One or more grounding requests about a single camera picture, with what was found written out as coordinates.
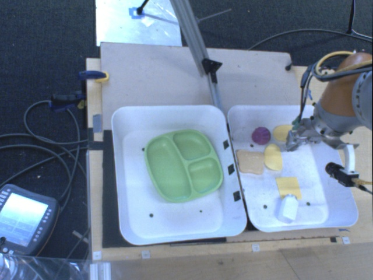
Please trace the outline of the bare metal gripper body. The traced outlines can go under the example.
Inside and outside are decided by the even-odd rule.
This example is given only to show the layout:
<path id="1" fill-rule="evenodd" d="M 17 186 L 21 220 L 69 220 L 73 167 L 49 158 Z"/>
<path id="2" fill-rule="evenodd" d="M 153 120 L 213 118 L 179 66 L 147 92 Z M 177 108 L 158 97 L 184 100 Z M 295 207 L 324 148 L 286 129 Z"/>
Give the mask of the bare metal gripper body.
<path id="1" fill-rule="evenodd" d="M 338 133 L 328 127 L 323 120 L 318 117 L 303 118 L 293 127 L 295 138 L 308 138 L 308 144 L 325 143 L 335 150 L 342 150 L 347 145 L 354 149 L 359 147 L 357 143 L 347 143 L 341 140 L 344 133 Z"/>

